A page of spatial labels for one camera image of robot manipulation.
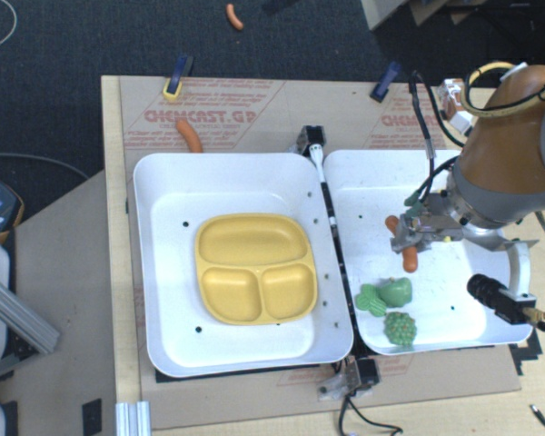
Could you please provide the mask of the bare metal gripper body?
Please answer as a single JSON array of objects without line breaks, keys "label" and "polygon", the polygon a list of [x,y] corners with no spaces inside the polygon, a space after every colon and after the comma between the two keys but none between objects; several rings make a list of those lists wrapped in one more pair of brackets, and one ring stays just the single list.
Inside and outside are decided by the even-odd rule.
[{"label": "bare metal gripper body", "polygon": [[423,200],[414,192],[403,204],[406,211],[400,216],[401,243],[457,242],[465,237],[445,190],[430,193]]}]

